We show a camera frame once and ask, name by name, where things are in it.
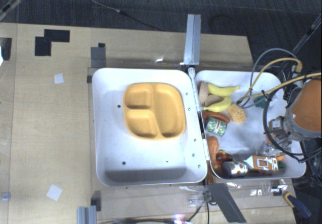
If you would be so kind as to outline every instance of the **orange divided plate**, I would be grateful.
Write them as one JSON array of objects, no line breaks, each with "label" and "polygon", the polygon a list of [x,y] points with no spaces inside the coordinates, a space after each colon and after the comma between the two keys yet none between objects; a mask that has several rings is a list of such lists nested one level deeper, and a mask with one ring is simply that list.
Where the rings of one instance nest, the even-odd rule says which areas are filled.
[{"label": "orange divided plate", "polygon": [[179,91],[163,83],[130,85],[123,97],[127,130],[137,138],[176,138],[186,129],[186,116]]}]

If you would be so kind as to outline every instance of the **yellow cable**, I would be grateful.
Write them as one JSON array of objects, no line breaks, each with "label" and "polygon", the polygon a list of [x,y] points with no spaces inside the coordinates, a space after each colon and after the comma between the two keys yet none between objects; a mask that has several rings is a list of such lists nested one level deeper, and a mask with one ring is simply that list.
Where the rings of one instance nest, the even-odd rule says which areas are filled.
[{"label": "yellow cable", "polygon": [[255,80],[253,81],[252,85],[249,87],[248,91],[245,93],[245,95],[240,98],[239,100],[241,99],[244,99],[244,98],[249,98],[249,97],[246,97],[248,95],[248,93],[250,93],[250,91],[252,90],[252,88],[254,87],[255,83],[257,82],[258,78],[260,77],[260,75],[265,71],[266,68],[268,68],[270,65],[273,65],[277,62],[281,62],[281,61],[296,61],[297,62],[297,67],[296,67],[296,72],[301,72],[302,71],[302,62],[300,60],[298,60],[297,58],[293,58],[293,57],[284,57],[284,58],[279,58],[279,59],[276,59],[276,60],[273,60],[271,62],[269,62],[268,64],[266,64],[262,70],[259,72],[259,74],[257,75],[257,77],[255,78]]},{"label": "yellow cable", "polygon": [[[278,89],[280,89],[280,88],[282,88],[284,86],[287,86],[287,85],[292,84],[294,82],[300,81],[302,79],[310,78],[310,77],[317,77],[317,76],[320,76],[320,75],[321,75],[321,72],[318,72],[318,73],[310,73],[310,74],[307,74],[305,76],[299,76],[299,77],[293,78],[291,80],[288,80],[288,81],[286,81],[286,82],[284,82],[284,83],[282,83],[282,84],[280,84],[280,85],[278,85],[278,86],[276,86],[276,87],[274,87],[274,88],[266,91],[265,94],[269,94],[269,93],[271,93],[273,91],[276,91],[276,90],[278,90]],[[244,99],[254,98],[254,97],[261,96],[261,95],[263,95],[263,94],[262,93],[258,93],[258,94],[253,94],[253,95],[245,96],[245,97],[240,98],[238,101],[243,101]]]}]

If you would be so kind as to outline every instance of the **banana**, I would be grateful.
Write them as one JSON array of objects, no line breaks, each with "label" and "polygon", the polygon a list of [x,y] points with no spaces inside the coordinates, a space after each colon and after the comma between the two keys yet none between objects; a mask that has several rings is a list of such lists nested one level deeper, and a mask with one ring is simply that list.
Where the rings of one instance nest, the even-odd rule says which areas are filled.
[{"label": "banana", "polygon": [[223,101],[214,103],[209,107],[203,107],[203,110],[209,110],[212,112],[221,112],[228,109],[231,105],[231,98],[229,96],[225,97]]},{"label": "banana", "polygon": [[217,96],[222,96],[222,97],[229,96],[234,91],[239,89],[239,86],[218,87],[210,83],[207,83],[207,85],[208,85],[209,93]]}]

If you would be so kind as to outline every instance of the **can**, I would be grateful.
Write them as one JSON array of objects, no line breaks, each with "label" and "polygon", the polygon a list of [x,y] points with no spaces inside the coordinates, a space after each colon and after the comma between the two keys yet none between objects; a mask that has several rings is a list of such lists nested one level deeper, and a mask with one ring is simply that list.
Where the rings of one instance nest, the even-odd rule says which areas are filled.
[{"label": "can", "polygon": [[247,165],[243,162],[224,162],[222,175],[225,178],[244,177],[248,173]]},{"label": "can", "polygon": [[223,136],[227,128],[227,123],[224,121],[220,121],[219,119],[208,117],[207,124],[206,124],[206,130],[217,134],[219,136]]}]

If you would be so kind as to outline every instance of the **wooden table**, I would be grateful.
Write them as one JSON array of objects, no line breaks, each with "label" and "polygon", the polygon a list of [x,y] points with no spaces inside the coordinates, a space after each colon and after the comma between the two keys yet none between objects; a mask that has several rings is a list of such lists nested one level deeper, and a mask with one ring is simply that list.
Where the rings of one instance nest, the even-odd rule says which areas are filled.
[{"label": "wooden table", "polygon": [[[51,57],[35,56],[35,36],[43,36],[44,29],[70,30],[70,42],[53,42]],[[165,62],[181,62],[185,34],[0,23],[0,37],[7,36],[13,38],[13,55],[6,63],[12,67],[5,73],[14,80],[0,80],[0,101],[13,104],[13,118],[10,107],[4,111],[0,104],[0,121],[6,121],[7,127],[12,125],[11,137],[9,132],[0,145],[0,192],[9,190],[11,199],[9,210],[5,203],[0,204],[0,222],[75,224],[77,207],[89,206],[92,195],[86,82],[91,47],[105,43],[107,61],[111,62],[130,59],[153,63],[160,56]],[[253,63],[245,37],[204,34],[201,61],[217,68],[240,66],[247,70]],[[64,83],[55,84],[54,76],[59,73]],[[58,201],[46,196],[52,184],[62,189]],[[111,196],[115,215],[122,217],[134,211],[134,205],[122,208],[124,198],[120,194]],[[295,222],[290,207],[282,201],[277,206],[266,208],[261,201],[259,207],[243,206],[241,211],[249,223]],[[203,211],[194,223],[205,223]],[[211,211],[211,223],[225,223],[218,208]]]}]

